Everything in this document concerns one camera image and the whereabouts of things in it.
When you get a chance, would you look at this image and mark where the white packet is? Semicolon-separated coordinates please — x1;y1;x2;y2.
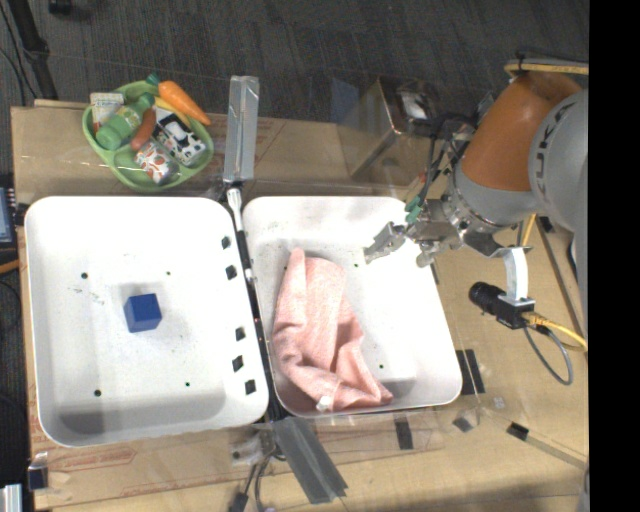
89;91;126;134

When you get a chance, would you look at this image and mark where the strawberry print can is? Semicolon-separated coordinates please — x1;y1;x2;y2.
133;140;177;185

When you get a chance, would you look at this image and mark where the black and white carton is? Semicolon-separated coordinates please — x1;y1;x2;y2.
151;106;208;167

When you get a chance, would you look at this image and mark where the blue cube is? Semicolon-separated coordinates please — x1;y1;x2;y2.
122;292;164;334

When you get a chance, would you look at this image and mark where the black cylinder on white bracket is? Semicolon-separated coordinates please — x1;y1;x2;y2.
468;244;537;331

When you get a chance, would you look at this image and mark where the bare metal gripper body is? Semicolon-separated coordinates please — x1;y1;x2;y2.
404;196;505;258

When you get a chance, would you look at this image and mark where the green bottle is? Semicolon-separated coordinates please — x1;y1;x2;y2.
95;93;154;152

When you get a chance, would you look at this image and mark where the brown sausage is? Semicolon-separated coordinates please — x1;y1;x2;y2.
130;106;158;152

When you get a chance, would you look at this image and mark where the yellow banana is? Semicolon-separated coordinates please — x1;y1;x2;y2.
153;96;192;130

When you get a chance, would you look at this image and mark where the orange carrot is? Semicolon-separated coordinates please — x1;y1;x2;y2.
146;71;213;127

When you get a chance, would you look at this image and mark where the green divided plate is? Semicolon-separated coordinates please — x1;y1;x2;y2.
81;80;216;194

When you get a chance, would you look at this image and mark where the white plastic tray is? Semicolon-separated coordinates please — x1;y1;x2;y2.
23;195;271;448
240;195;464;419

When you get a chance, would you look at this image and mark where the pink cloth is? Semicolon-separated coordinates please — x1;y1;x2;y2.
270;246;396;414

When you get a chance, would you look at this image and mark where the brown cardboard board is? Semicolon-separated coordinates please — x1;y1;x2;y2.
9;98;590;512

